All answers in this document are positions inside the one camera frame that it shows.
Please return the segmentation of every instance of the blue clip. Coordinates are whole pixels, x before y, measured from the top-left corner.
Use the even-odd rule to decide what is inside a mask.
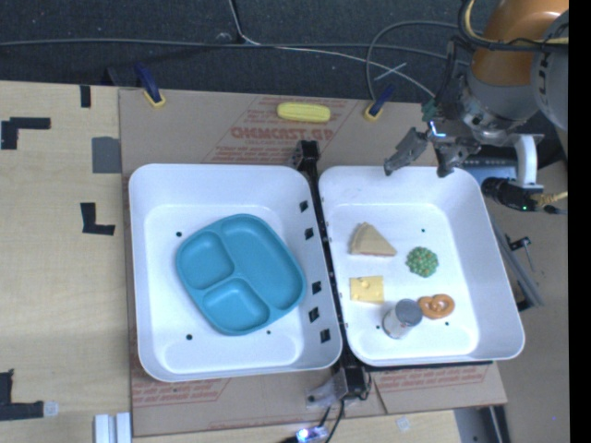
[[[377,121],[378,118],[380,118],[381,109],[384,106],[384,103],[387,102],[391,98],[393,93],[394,93],[394,86],[392,84],[390,84],[388,87],[386,87],[384,92],[381,93],[381,95],[378,97],[378,99],[375,102],[373,102],[366,109],[366,111],[363,113],[363,116],[365,117],[365,119],[368,120],[369,122]]]
[[[166,99],[160,93],[156,81],[151,72],[142,63],[133,65],[133,69],[138,76],[141,85],[144,88],[144,96],[153,107],[161,107],[166,103]]]

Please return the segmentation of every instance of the white tray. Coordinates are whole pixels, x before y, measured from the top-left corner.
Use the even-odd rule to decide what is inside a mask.
[[[284,166],[150,164],[129,182],[139,359],[163,381],[329,367],[342,337],[308,181]],[[194,232],[237,213],[267,222],[307,278],[297,308],[242,336],[215,330],[175,269]]]
[[[439,178],[436,168],[333,167],[320,177],[346,336],[352,352],[374,366],[426,365],[515,357],[524,331],[484,199],[461,169]],[[395,257],[350,255],[358,224],[369,222],[396,248]],[[436,272],[423,278],[404,264],[424,246],[438,255]],[[382,275],[383,305],[353,301],[349,279]],[[446,293],[455,309],[421,323],[401,340],[381,329],[385,312],[404,298]]]

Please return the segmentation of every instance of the black hole on bin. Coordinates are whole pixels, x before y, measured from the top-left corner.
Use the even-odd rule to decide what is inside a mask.
[[[317,307],[312,308],[309,312],[308,312],[308,316],[310,318],[310,323],[312,323],[313,321],[317,320],[318,318],[320,318],[320,312],[318,310]]]
[[[320,332],[320,342],[324,343],[331,338],[331,331],[329,329],[324,329]]]

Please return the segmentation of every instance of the triangular bread slice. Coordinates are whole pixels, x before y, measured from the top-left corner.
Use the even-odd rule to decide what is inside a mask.
[[[364,221],[357,228],[349,252],[352,255],[394,256],[396,250],[376,228]]]

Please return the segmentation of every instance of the light wood surface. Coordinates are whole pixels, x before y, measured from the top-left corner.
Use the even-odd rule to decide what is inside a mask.
[[[92,441],[92,418],[130,410],[127,299],[119,174],[93,174],[91,140],[119,137],[117,88],[0,82],[0,119],[51,117],[0,151],[0,372],[15,370],[14,402],[57,401],[52,418],[0,422],[1,442]],[[80,203],[113,236],[82,233]],[[289,425],[146,442],[276,442]],[[343,420],[334,442],[460,441],[453,411]]]

